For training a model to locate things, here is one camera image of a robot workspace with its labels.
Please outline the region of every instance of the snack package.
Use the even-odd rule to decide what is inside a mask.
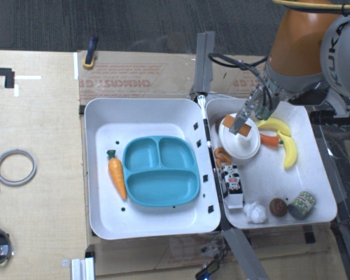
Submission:
[[[243,208],[243,189],[237,165],[226,165],[219,169],[224,203],[229,209]]]

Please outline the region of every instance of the toy carrot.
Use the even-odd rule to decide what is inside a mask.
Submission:
[[[264,145],[276,148],[281,143],[280,138],[277,136],[268,136],[262,133],[259,133],[259,135],[261,137],[261,143]]]
[[[124,185],[123,177],[123,166],[119,159],[117,159],[115,150],[108,150],[107,154],[109,156],[108,170],[113,183],[121,195],[122,199],[127,198],[126,187]]]

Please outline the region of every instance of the patterned cup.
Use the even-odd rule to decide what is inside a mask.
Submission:
[[[314,197],[308,192],[301,192],[288,205],[288,212],[296,219],[303,220],[315,205]]]

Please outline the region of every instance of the gray floor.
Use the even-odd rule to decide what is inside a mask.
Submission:
[[[329,0],[334,4],[350,0]],[[0,50],[98,49],[195,53],[215,31],[215,52],[267,55],[285,8],[271,0],[0,0]]]

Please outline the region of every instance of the blue divided plate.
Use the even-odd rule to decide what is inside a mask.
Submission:
[[[128,196],[146,207],[173,207],[193,200],[200,175],[191,146],[173,136],[132,140],[123,153]]]

